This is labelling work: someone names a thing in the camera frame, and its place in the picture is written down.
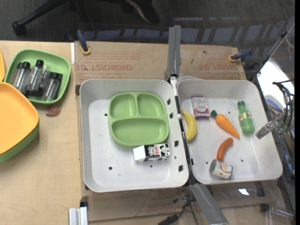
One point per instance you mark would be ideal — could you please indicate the person's foot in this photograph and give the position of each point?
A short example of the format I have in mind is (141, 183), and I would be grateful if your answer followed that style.
(143, 3)

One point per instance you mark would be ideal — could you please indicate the pink carton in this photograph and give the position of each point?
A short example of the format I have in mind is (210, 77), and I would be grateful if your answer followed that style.
(200, 108)

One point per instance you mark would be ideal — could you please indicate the yellow banana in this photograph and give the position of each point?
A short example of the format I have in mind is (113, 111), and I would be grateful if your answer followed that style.
(191, 128)

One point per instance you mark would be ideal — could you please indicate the green square plate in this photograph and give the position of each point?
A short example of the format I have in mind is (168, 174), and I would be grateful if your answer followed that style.
(62, 64)

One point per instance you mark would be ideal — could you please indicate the green divided plate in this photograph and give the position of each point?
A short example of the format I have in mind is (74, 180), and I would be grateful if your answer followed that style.
(138, 130)

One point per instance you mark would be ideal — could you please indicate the thin black and white rod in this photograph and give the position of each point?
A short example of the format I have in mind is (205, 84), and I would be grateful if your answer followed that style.
(183, 130)

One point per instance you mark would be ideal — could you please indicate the orange sausage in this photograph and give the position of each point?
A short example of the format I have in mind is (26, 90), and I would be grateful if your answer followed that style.
(223, 147)

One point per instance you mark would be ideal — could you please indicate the white can orange print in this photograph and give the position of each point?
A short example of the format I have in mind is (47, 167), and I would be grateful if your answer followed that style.
(221, 169)

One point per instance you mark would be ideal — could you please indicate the white plastic tray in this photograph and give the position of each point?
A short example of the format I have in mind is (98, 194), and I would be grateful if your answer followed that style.
(122, 172)
(255, 158)

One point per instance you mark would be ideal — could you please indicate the orange carrot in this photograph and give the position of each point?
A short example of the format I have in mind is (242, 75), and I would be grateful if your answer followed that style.
(226, 123)

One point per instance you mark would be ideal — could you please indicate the green bottle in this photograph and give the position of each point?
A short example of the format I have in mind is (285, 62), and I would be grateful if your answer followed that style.
(246, 122)

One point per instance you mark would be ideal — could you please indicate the white cow print carton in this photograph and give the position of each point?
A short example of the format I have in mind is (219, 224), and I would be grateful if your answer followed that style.
(152, 152)

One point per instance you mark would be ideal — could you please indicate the clear plastic bottle black cap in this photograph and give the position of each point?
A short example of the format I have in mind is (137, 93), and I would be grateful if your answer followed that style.
(51, 88)
(20, 77)
(35, 77)

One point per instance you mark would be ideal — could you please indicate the yellow plate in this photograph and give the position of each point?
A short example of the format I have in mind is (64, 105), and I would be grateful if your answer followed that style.
(16, 116)
(1, 67)

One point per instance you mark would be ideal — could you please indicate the brown cardboard board red print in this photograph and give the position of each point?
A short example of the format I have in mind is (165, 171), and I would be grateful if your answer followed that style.
(150, 64)

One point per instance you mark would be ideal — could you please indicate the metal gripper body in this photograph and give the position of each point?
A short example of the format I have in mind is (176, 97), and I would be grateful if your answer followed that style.
(277, 121)

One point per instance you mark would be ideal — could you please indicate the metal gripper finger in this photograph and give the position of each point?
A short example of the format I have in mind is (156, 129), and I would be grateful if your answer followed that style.
(263, 131)

